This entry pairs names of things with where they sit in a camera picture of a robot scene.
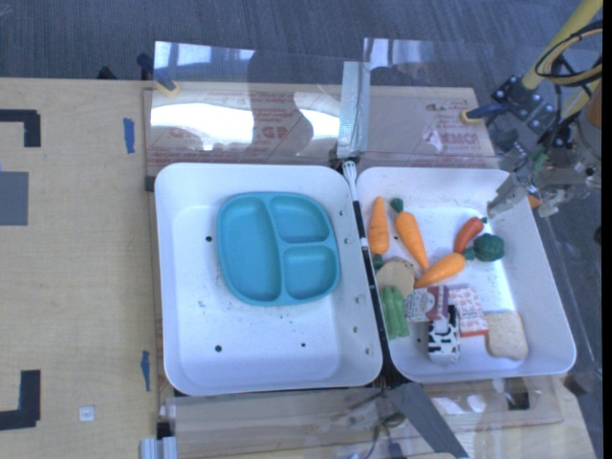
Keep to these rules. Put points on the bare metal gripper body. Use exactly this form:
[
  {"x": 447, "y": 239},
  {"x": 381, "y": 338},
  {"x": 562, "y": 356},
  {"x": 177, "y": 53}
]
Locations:
[{"x": 554, "y": 176}]

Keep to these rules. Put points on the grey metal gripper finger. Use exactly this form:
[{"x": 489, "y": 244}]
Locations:
[{"x": 504, "y": 200}]

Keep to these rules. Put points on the green broccoli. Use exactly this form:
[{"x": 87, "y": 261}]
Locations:
[{"x": 489, "y": 247}]

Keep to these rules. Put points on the white plastic tray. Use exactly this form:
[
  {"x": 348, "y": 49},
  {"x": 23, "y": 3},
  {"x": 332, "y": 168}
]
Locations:
[
  {"x": 526, "y": 304},
  {"x": 268, "y": 342}
]

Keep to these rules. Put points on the orange and white carton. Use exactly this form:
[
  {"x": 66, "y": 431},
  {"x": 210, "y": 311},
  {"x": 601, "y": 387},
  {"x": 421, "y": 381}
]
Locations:
[{"x": 471, "y": 311}]

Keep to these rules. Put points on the pink and purple carton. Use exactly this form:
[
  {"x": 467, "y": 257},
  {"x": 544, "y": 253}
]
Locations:
[{"x": 425, "y": 304}]

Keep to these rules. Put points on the round beige biscuit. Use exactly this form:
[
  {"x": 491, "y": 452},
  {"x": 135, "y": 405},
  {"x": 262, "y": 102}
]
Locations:
[{"x": 396, "y": 276}]

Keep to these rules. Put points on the beige bread slice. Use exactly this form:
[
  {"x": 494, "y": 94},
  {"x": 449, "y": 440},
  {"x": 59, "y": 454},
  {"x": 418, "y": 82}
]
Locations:
[{"x": 508, "y": 335}]

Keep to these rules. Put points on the black and white cow carton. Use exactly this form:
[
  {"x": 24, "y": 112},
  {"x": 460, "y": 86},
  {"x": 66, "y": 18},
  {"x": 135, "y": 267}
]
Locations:
[{"x": 443, "y": 337}]

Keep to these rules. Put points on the green bean pods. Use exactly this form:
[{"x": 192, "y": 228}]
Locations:
[{"x": 394, "y": 312}]

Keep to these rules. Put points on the blue divided plate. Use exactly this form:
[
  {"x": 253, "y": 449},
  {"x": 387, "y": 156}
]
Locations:
[{"x": 248, "y": 251}]

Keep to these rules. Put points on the brown cardboard board red print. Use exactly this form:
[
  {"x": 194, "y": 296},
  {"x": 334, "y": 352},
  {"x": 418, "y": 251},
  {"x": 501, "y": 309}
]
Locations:
[{"x": 287, "y": 428}]

